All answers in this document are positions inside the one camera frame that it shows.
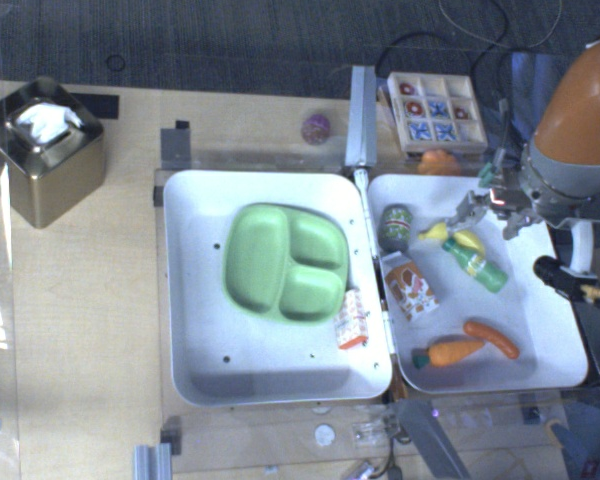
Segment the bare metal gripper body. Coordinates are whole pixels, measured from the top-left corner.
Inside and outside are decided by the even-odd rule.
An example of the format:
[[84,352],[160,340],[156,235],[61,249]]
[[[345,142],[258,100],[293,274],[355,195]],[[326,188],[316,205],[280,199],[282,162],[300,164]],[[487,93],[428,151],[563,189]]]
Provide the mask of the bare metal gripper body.
[[488,193],[488,207],[499,220],[508,224],[535,224],[531,200],[516,181],[494,178]]

